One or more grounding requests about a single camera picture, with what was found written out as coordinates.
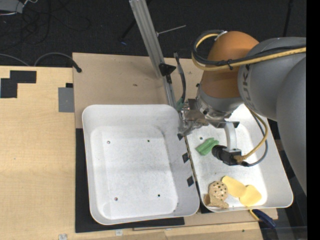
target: metal bar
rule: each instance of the metal bar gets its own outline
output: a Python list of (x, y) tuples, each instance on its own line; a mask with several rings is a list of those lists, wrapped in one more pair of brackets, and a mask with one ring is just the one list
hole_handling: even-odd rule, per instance
[(133, 15), (139, 27), (140, 33), (142, 35), (144, 45), (149, 54), (151, 63), (155, 69), (156, 77), (162, 77), (168, 104), (176, 109), (177, 103), (173, 87), (170, 83), (167, 82), (166, 78), (161, 75), (159, 69), (159, 65), (161, 63), (165, 63), (165, 59), (160, 48), (155, 27), (150, 17), (146, 0), (129, 0), (129, 3), (131, 5), (131, 9), (133, 11)]

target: black floor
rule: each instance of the black floor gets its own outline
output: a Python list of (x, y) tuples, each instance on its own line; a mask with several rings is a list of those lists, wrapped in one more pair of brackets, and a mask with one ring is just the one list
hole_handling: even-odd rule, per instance
[[(307, 36), (307, 0), (151, 0), (148, 8), (157, 32), (186, 25), (160, 34), (164, 57), (173, 57), (178, 51), (190, 58), (191, 44), (206, 30), (242, 31), (259, 42)], [(132, 24), (129, 0), (38, 0), (28, 2), (22, 14), (3, 15), (6, 13), (0, 10), (0, 65), (23, 65), (8, 57), (12, 56), (33, 66), (39, 57), (52, 52), (68, 56), (73, 52), (148, 55), (137, 25)], [(208, 51), (211, 45), (212, 40), (205, 41), (203, 50)], [(51, 55), (38, 61), (37, 66), (69, 67), (70, 61)], [(277, 123), (271, 122), (271, 129), (279, 139)], [(281, 151), (280, 156), (294, 202), (289, 208), (279, 209), (276, 231), (260, 224), (263, 232), (268, 232), (265, 239), (287, 239), (281, 233), (286, 228), (307, 232), (307, 197), (286, 154)]]

